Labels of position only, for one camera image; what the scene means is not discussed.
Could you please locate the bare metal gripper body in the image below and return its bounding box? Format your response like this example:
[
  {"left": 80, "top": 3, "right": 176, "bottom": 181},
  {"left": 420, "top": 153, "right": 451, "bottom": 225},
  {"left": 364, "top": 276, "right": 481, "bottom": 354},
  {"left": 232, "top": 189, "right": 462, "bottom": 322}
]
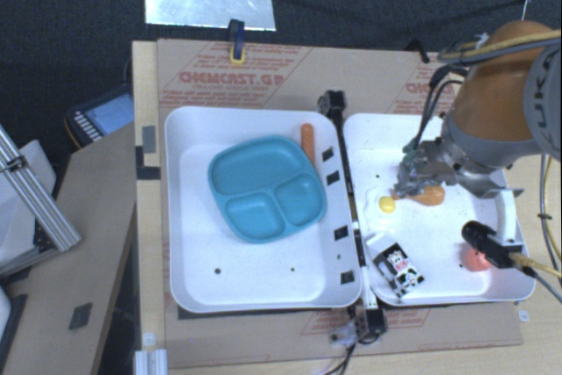
[{"left": 397, "top": 139, "right": 507, "bottom": 198}]

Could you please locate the orange toy bread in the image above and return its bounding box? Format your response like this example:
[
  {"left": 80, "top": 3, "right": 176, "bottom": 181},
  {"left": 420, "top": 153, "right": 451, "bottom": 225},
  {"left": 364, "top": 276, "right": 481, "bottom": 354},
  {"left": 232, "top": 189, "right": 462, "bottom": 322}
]
[{"left": 393, "top": 184, "right": 446, "bottom": 208}]

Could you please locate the white fried egg yellow yolk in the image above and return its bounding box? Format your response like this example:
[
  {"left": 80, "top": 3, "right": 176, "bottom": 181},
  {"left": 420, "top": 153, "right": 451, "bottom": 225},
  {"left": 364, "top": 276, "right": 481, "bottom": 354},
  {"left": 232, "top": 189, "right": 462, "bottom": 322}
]
[{"left": 363, "top": 185, "right": 406, "bottom": 233}]

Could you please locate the thin black and white rod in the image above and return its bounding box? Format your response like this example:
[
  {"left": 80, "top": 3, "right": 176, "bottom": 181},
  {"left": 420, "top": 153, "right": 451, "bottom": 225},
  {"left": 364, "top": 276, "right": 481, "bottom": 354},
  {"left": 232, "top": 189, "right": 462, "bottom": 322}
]
[{"left": 329, "top": 104, "right": 379, "bottom": 314}]

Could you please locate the white plastic tray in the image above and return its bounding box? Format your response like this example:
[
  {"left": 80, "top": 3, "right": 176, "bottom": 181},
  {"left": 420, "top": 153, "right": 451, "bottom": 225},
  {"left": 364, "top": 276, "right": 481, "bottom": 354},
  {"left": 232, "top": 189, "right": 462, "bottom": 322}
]
[
  {"left": 342, "top": 112, "right": 537, "bottom": 306},
  {"left": 164, "top": 105, "right": 364, "bottom": 314}
]

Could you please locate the cow print milk carton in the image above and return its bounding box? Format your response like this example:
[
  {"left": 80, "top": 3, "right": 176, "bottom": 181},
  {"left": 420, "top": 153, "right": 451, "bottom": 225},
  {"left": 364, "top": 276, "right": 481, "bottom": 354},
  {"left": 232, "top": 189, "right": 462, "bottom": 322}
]
[{"left": 365, "top": 232, "right": 426, "bottom": 300}]

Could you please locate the pink doughnut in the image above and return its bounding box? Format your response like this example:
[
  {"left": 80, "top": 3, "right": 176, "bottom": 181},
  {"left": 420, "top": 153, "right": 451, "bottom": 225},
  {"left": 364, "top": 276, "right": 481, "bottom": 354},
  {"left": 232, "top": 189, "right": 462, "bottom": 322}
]
[{"left": 462, "top": 243, "right": 495, "bottom": 273}]

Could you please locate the orange sausage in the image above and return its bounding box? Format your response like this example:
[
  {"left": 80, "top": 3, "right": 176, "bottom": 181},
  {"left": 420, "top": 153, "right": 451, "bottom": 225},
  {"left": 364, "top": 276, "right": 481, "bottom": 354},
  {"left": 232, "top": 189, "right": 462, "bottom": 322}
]
[{"left": 299, "top": 123, "right": 318, "bottom": 169}]

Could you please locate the blue divided plate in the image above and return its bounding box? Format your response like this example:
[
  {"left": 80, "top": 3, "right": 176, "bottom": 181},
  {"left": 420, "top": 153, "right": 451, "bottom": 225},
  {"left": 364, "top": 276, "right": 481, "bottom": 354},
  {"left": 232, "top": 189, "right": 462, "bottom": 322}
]
[{"left": 206, "top": 134, "right": 328, "bottom": 245}]

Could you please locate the brown cardboard board red print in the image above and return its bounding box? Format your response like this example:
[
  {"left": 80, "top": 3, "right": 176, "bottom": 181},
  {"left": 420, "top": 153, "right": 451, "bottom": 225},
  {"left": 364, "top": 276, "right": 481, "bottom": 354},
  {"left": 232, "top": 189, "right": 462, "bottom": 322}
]
[{"left": 155, "top": 38, "right": 526, "bottom": 370}]

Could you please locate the black cylinder on white bracket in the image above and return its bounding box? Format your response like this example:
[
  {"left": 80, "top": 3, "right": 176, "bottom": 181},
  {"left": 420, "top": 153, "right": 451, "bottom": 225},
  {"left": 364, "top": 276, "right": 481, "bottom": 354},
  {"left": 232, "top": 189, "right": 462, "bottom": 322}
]
[{"left": 460, "top": 186, "right": 526, "bottom": 270}]

